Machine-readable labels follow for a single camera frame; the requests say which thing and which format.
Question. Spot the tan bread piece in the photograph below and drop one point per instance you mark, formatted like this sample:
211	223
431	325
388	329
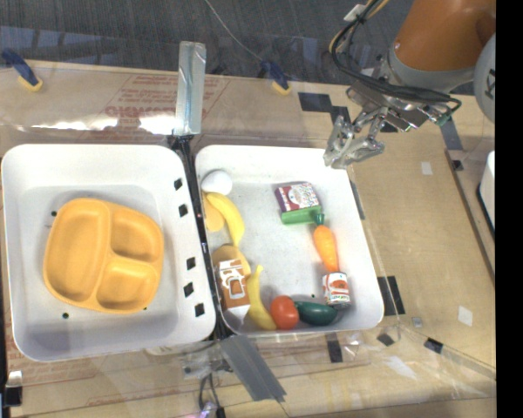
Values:
228	253

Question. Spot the white egg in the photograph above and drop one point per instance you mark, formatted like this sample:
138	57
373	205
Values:
217	182

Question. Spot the yellow banana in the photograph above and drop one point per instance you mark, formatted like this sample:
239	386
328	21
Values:
232	218
257	303

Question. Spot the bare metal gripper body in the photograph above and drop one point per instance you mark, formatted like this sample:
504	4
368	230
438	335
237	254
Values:
396	105

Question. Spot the beige round biscuit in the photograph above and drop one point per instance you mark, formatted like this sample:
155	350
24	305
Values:
212	221

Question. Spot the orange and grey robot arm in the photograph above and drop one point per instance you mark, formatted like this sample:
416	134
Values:
444	20

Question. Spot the dark green avocado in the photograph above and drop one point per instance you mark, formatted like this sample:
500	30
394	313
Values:
317	314

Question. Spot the red and white can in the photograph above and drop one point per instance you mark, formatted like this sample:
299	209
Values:
336	290

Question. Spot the white plastic tray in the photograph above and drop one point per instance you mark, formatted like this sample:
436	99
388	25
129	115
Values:
30	251
283	255

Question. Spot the brown cardboard board, red print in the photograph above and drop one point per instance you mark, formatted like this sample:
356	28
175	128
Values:
91	98

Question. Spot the red tomato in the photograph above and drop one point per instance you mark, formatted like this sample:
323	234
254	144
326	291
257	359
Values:
284	312

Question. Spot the orange carrot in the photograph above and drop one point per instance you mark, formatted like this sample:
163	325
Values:
326	244

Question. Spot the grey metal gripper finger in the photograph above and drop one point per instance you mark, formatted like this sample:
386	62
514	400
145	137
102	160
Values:
336	146
371	143

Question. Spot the brown and white carton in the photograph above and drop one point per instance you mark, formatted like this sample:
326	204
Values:
234	292

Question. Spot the orange divided plate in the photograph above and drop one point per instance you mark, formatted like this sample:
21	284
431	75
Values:
83	251

